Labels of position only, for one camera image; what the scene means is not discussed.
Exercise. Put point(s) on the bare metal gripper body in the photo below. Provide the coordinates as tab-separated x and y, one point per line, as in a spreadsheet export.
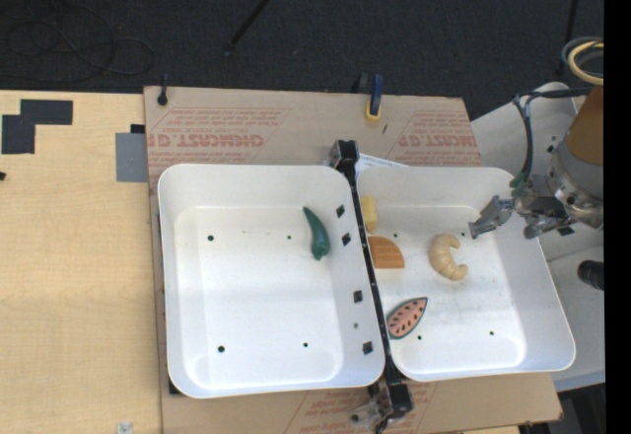
547	205

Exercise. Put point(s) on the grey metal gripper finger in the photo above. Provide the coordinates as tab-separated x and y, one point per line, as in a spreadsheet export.
538	227
489	217

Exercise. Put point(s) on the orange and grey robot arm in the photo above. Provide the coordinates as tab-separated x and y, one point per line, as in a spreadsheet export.
586	136

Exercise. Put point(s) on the beige toy croissant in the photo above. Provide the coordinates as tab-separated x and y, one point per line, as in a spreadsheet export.
442	257

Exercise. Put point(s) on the white plastic tray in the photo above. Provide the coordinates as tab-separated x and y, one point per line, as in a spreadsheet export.
256	284
468	313

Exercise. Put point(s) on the orange toy bread slice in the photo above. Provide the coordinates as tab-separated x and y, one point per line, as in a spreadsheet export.
385	253

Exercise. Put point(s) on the pale yellow toy cheese block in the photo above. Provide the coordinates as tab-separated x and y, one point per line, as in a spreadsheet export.
369	214

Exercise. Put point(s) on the thin black rod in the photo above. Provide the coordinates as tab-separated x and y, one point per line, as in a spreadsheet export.
371	269

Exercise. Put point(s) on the pink toy watermelon slice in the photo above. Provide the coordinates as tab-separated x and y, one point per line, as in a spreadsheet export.
405	319

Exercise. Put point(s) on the green toy pepper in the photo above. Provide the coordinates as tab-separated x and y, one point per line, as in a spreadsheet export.
318	237

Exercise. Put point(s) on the brown cardboard board red print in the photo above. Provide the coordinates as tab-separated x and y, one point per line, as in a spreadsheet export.
305	126

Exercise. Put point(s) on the black cylinder on white bracket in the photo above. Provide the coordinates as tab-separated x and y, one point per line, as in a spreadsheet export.
591	274

